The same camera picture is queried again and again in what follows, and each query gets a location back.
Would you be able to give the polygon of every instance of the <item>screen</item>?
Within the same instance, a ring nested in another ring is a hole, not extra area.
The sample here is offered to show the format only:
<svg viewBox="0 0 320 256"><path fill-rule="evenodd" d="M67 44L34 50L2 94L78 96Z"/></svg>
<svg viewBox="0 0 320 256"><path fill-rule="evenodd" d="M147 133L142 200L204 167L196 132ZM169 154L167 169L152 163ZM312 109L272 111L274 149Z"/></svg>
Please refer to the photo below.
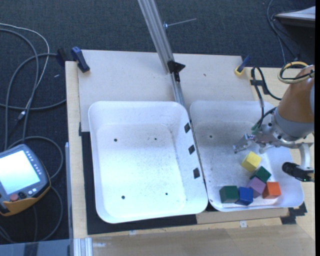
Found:
<svg viewBox="0 0 320 256"><path fill-rule="evenodd" d="M0 182L8 195L39 181L23 150L0 158Z"/></svg>

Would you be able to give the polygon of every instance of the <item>emergency stop button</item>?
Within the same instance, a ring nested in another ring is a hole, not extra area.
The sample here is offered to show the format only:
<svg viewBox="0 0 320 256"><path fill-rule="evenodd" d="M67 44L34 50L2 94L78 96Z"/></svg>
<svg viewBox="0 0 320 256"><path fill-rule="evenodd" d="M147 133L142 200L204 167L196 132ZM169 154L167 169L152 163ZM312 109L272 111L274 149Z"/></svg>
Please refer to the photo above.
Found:
<svg viewBox="0 0 320 256"><path fill-rule="evenodd" d="M18 195L17 194L12 194L10 195L10 201L11 202L15 202L15 201L18 201Z"/></svg>

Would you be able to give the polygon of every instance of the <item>red block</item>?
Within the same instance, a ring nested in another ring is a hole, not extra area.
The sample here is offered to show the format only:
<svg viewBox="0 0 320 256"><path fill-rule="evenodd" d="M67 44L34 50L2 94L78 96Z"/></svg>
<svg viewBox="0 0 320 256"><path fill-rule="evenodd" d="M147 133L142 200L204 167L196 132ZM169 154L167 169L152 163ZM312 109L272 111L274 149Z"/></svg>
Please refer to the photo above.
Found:
<svg viewBox="0 0 320 256"><path fill-rule="evenodd" d="M275 199L279 196L281 196L279 183L277 181L267 181L262 192L262 198Z"/></svg>

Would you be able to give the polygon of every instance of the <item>empty white tray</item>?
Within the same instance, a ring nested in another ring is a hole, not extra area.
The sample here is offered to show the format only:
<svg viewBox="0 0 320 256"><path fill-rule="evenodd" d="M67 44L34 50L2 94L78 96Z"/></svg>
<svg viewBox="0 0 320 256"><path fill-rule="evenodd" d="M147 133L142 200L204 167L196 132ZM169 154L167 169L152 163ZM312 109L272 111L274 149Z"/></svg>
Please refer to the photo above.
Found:
<svg viewBox="0 0 320 256"><path fill-rule="evenodd" d="M88 118L95 204L102 220L123 223L206 208L208 196L183 106L98 101Z"/></svg>
<svg viewBox="0 0 320 256"><path fill-rule="evenodd" d="M265 112L273 106L267 102ZM234 153L233 145L260 119L261 108L258 101L205 101L192 103L190 116L197 141L203 174L211 205L219 211L240 211L263 208L297 207L304 200L299 180L282 171L284 162L292 162L290 150L286 147L269 148L259 153L259 145L254 143L246 150ZM264 123L270 121L270 115ZM221 203L219 190L223 186L245 187L252 172L241 166L246 155L253 151L262 160L263 166L271 173L269 181L279 182L281 196L263 199L259 196L248 206L235 203Z"/></svg>

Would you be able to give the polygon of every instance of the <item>black floor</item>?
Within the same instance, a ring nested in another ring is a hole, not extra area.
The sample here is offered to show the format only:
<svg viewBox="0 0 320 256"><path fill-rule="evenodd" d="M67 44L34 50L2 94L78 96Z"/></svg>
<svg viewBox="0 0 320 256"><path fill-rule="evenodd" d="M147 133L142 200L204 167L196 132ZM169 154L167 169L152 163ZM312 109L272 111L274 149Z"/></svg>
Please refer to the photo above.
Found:
<svg viewBox="0 0 320 256"><path fill-rule="evenodd" d="M157 0L162 19L170 26L167 35L174 53L232 55L245 58L248 66L282 67L284 63L315 63L315 29L282 25L274 26L283 39L280 44L270 26L267 13L295 11L315 6L315 0ZM171 25L190 19L194 21ZM90 50L155 52L155 47L136 0L25 0L0 1L0 23L28 28L46 38L51 53L64 48L70 60L74 46ZM36 61L21 63L34 55L47 52L38 35L0 25L0 151L24 137L24 121L17 121L21 110L9 109L6 137L4 105L24 108L36 81ZM46 57L39 57L39 74ZM33 109L59 103L66 98L65 72L54 56L49 57L44 76L31 107ZM49 109L31 110L25 125L25 143L42 159L52 176L61 164L58 148L63 151L68 141L65 102ZM58 228L60 201L53 190L33 207L10 217L0 216L0 244L33 240L59 240L69 237L66 168L52 179L52 186L62 198L63 215Z"/></svg>

